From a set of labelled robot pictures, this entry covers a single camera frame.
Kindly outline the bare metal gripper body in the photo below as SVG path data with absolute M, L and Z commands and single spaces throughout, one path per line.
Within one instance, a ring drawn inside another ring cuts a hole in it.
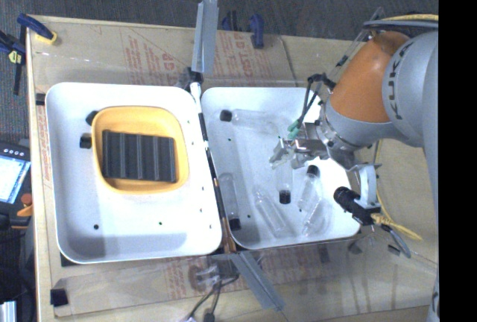
M 331 159 L 345 170 L 357 165 L 357 147 L 343 140 L 326 121 L 303 123 L 299 130 L 291 133 L 291 147 L 294 152 L 291 160 L 293 168 L 301 168 L 317 158 Z

